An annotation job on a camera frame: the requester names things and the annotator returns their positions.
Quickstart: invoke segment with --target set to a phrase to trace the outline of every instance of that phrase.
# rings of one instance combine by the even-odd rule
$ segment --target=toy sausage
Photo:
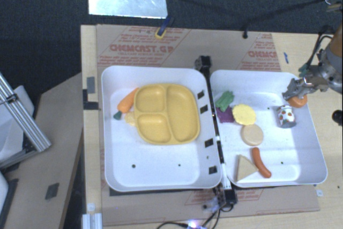
[[[251,153],[252,153],[253,162],[255,163],[261,175],[264,176],[265,178],[270,178],[272,176],[272,173],[266,168],[266,166],[264,166],[261,160],[260,153],[259,153],[259,148],[258,147],[252,148]]]

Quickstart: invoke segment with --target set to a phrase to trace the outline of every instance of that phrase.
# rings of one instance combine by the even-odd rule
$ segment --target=orange carrot
[[[119,120],[122,114],[127,113],[131,109],[133,102],[135,100],[135,94],[138,89],[139,88],[134,89],[131,93],[129,93],[125,98],[123,98],[119,102],[117,106],[118,112],[113,116],[115,119]]]

